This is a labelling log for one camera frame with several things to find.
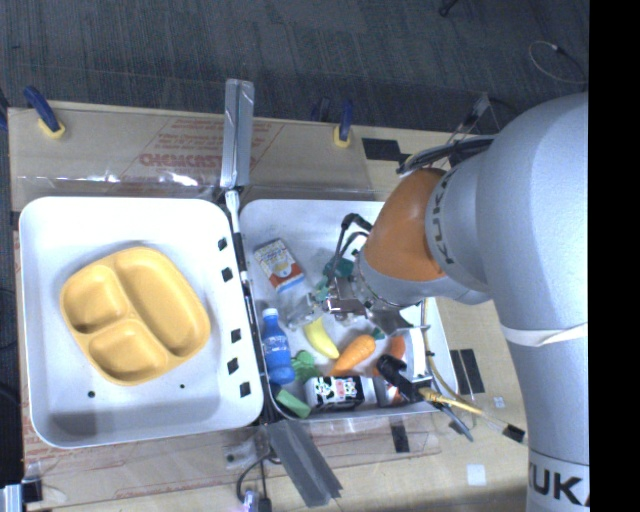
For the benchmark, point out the orange carrot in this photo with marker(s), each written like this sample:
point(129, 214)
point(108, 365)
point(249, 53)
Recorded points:
point(397, 347)
point(356, 352)

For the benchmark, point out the white and orange carton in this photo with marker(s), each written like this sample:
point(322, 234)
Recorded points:
point(279, 265)

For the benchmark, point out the yellow banana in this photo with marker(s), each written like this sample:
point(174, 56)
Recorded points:
point(322, 339)

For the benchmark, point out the white plastic tray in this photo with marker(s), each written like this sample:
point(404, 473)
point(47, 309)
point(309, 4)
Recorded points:
point(300, 225)
point(150, 415)

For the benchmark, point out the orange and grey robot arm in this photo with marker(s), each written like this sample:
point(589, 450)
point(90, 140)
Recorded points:
point(530, 240)

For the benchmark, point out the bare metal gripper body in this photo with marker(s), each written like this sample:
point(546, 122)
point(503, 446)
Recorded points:
point(346, 301)

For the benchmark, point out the yellow divided plate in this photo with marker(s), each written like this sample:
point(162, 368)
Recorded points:
point(135, 315)

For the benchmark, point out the blue plastic bottle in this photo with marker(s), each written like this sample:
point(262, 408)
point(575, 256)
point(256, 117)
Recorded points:
point(277, 352)

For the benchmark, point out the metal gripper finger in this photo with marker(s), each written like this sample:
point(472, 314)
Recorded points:
point(302, 314)

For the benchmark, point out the cow print milk carton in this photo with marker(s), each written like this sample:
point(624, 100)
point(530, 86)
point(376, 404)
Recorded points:
point(335, 392)

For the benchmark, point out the green block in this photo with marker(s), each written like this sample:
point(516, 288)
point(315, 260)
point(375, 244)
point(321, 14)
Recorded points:
point(294, 404)

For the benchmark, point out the brown cardboard board red print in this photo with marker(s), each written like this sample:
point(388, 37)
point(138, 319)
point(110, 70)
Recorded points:
point(125, 145)

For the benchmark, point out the green broccoli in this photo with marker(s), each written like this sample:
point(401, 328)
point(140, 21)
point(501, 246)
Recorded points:
point(305, 366)

